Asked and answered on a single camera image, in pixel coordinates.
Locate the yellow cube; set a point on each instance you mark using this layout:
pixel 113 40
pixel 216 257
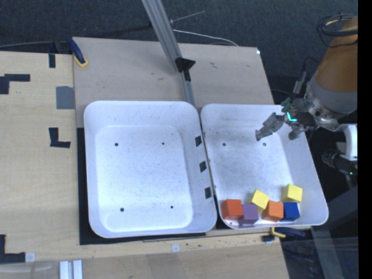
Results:
pixel 260 198
pixel 292 193

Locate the orange cube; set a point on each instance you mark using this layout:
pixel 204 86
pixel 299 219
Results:
pixel 273 211
pixel 231 208

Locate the black cylinder on white bracket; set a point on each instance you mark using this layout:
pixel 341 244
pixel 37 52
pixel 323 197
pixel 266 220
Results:
pixel 337 159

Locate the purple cube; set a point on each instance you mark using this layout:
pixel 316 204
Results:
pixel 249 214

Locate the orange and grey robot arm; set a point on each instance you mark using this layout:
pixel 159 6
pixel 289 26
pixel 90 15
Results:
pixel 337 68

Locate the blue cube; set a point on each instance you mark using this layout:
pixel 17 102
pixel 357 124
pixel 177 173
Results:
pixel 291 211

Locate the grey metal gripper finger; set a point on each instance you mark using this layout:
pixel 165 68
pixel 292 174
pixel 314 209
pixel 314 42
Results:
pixel 296 133
pixel 268 126

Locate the pale wood board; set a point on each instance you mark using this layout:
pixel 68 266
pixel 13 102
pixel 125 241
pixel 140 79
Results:
pixel 130 74

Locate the white plastic tray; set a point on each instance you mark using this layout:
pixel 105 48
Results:
pixel 142 170
pixel 250 167

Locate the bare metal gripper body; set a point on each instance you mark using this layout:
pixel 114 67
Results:
pixel 305 116

